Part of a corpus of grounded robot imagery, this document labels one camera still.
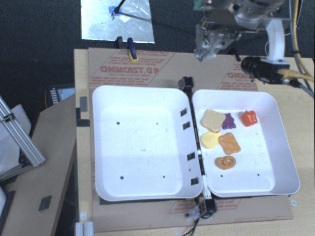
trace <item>tray with toy food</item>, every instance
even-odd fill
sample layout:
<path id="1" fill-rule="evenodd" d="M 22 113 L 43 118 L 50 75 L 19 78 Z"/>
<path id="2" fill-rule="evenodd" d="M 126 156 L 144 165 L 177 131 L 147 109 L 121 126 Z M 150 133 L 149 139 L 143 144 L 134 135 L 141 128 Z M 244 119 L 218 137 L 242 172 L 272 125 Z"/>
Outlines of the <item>tray with toy food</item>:
<path id="1" fill-rule="evenodd" d="M 277 104 L 262 92 L 101 86 L 93 92 L 95 186 L 108 201 L 295 193 Z M 198 146 L 206 177 L 201 175 Z"/>

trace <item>yellow cable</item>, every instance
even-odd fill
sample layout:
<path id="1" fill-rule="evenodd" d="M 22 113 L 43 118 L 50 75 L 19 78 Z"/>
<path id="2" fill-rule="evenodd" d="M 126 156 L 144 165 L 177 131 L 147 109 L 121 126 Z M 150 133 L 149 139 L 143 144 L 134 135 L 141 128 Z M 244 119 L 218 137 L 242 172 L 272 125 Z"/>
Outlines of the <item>yellow cable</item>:
<path id="1" fill-rule="evenodd" d="M 296 21 L 297 21 L 297 15 L 298 15 L 298 8 L 299 8 L 299 0 L 295 0 L 294 1 L 294 11 L 293 11 L 293 18 L 292 18 L 292 34 L 293 34 L 293 40 L 294 40 L 294 49 L 297 51 L 299 50 L 299 44 L 298 44 L 298 40 L 297 40 L 297 33 L 296 33 Z M 307 70 L 306 66 L 304 65 L 301 55 L 299 53 L 296 54 L 297 59 L 301 65 L 301 68 L 303 69 L 303 71 L 312 77 L 312 75 L 309 73 L 309 71 Z"/>
<path id="2" fill-rule="evenodd" d="M 297 79 L 305 79 L 314 82 L 314 78 L 308 74 L 299 73 L 297 71 L 289 70 L 289 69 L 280 69 L 278 70 L 278 73 L 283 75 L 284 79 L 291 79 L 291 78 L 297 78 Z"/>

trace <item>red pepper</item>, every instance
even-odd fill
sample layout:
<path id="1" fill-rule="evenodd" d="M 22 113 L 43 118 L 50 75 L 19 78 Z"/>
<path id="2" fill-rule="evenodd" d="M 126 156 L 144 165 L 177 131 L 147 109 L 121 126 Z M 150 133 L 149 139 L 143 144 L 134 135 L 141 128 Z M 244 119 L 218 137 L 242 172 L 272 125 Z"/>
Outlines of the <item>red pepper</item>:
<path id="1" fill-rule="evenodd" d="M 245 111 L 245 113 L 241 115 L 241 121 L 246 127 L 257 123 L 257 117 L 256 117 L 255 111 L 254 110 Z"/>

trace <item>pretzel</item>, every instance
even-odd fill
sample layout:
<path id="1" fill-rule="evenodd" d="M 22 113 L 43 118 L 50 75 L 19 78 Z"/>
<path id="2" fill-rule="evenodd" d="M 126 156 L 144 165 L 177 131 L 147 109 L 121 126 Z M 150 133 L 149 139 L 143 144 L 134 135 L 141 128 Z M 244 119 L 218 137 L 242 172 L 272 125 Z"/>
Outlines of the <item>pretzel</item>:
<path id="1" fill-rule="evenodd" d="M 235 164 L 236 164 L 235 158 L 230 155 L 225 157 L 218 157 L 216 159 L 216 165 L 222 170 L 231 169 L 234 167 Z"/>

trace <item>table surface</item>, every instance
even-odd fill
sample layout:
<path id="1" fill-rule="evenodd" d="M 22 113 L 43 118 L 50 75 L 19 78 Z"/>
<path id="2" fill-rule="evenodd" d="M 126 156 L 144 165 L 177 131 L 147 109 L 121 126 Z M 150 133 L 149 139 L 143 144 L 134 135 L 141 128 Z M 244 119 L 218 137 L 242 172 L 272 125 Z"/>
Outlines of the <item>table surface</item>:
<path id="1" fill-rule="evenodd" d="M 292 58 L 291 69 L 296 70 Z M 304 59 L 305 65 L 314 75 L 314 62 Z M 79 107 L 81 95 L 89 95 L 88 81 L 88 51 L 75 50 L 75 80 L 76 80 L 76 107 Z M 313 235 L 315 232 L 315 167 L 314 167 L 314 101 L 304 91 L 284 85 L 268 85 L 257 81 L 259 91 L 271 94 L 277 101 L 282 117 L 284 129 L 292 151 L 295 165 L 300 177 L 299 191 L 290 197 L 297 203 L 292 207 L 293 219 L 267 222 L 233 223 L 224 225 L 197 226 L 194 233 L 198 235 L 216 236 L 295 236 Z M 81 114 L 81 118 L 90 118 L 89 113 Z M 81 153 L 89 149 L 87 143 L 80 142 L 80 137 L 86 137 L 89 129 L 77 129 L 79 179 L 79 210 L 87 212 L 87 219 L 92 221 L 91 197 L 91 167 L 89 156 Z M 133 230 L 95 233 L 96 236 L 180 236 L 189 228 L 161 228 L 148 230 Z"/>

